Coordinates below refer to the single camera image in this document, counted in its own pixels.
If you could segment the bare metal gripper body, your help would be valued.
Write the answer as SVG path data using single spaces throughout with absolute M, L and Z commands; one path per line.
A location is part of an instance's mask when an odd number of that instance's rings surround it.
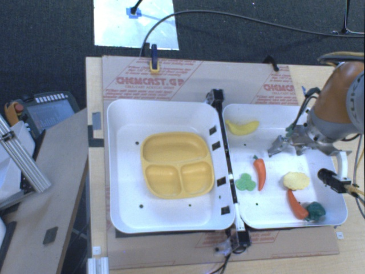
M 289 139 L 289 145 L 307 146 L 307 150 L 318 150 L 327 156 L 337 156 L 340 152 L 344 152 L 349 156 L 352 151 L 340 150 L 334 146 L 334 140 L 326 137 L 312 124 L 296 125 L 292 129 L 287 129 L 286 137 Z

